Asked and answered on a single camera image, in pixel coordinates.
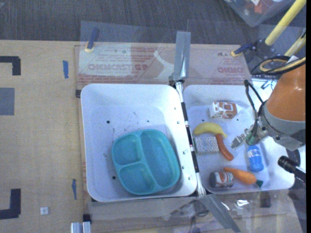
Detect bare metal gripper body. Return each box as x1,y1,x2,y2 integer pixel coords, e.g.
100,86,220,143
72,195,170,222
244,120,269,146

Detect white plastic tray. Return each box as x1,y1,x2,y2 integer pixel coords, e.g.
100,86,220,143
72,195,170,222
80,83,198,203
182,84,296,195

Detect orange sausage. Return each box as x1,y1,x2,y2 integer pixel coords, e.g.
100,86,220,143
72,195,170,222
215,133,235,162

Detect blue bottle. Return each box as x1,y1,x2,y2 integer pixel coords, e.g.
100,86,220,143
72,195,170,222
246,144,265,173

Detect white patterned packet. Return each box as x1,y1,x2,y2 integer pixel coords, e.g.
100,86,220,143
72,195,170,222
194,136,220,154

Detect white and orange carton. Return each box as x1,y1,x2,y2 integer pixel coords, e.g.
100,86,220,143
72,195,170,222
208,100,243,119

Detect yellow banana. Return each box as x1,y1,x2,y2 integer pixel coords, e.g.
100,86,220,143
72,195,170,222
193,122,228,139

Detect orange carrot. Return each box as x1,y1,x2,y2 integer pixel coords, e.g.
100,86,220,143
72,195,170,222
223,166,264,188

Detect white and orange can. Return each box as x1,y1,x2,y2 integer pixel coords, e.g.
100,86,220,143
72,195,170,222
209,171,235,188

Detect thin black and white rod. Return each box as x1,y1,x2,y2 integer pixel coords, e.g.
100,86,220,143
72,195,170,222
174,81,207,197

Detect green divided plate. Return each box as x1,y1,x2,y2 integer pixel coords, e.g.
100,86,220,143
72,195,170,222
111,129,182,196

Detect brown cardboard board red print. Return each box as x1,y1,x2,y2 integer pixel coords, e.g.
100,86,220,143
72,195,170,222
74,44,287,222

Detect clear plastic storage box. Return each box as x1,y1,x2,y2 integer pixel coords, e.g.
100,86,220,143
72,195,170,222
218,0,306,28

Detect black cylinder on white bracket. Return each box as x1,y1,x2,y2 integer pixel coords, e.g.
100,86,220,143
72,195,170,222
277,151,306,182

